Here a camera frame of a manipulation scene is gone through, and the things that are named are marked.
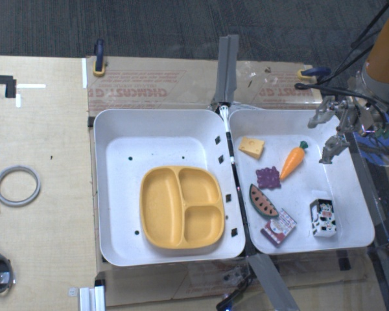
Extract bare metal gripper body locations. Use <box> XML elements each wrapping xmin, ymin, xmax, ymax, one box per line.
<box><xmin>335</xmin><ymin>95</ymin><xmax>382</xmax><ymax>137</ymax></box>

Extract white plastic tray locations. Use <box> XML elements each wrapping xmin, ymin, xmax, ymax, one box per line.
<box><xmin>228</xmin><ymin>108</ymin><xmax>376</xmax><ymax>256</ymax></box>
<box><xmin>93</xmin><ymin>108</ymin><xmax>247</xmax><ymax>268</ymax></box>

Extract orange carrot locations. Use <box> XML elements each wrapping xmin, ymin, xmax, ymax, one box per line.
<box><xmin>279</xmin><ymin>140</ymin><xmax>309</xmax><ymax>181</ymax></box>

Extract cow print milk carton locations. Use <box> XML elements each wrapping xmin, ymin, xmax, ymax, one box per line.
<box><xmin>309</xmin><ymin>198</ymin><xmax>338</xmax><ymax>238</ymax></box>

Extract purple grapes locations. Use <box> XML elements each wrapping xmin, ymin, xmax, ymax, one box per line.
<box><xmin>255</xmin><ymin>165</ymin><xmax>282</xmax><ymax>190</ymax></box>

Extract yellow cheese wedge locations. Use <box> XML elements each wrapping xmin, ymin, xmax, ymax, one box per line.
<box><xmin>238</xmin><ymin>136</ymin><xmax>266</xmax><ymax>161</ymax></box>

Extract red and green watermelon slice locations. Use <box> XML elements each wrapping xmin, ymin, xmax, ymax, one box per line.
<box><xmin>248</xmin><ymin>183</ymin><xmax>280</xmax><ymax>220</ymax></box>

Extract red and white packet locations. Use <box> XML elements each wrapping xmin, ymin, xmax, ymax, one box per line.
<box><xmin>259</xmin><ymin>208</ymin><xmax>298</xmax><ymax>248</ymax></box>

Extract brown cardboard board red print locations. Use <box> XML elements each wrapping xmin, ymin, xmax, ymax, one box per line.
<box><xmin>86</xmin><ymin>55</ymin><xmax>379</xmax><ymax>308</ymax></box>

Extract yellow divided plate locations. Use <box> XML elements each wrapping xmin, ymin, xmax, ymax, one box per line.
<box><xmin>139</xmin><ymin>165</ymin><xmax>226</xmax><ymax>250</ymax></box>

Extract grey ring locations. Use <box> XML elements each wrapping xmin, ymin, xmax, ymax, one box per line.
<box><xmin>0</xmin><ymin>164</ymin><xmax>42</xmax><ymax>207</ymax></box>

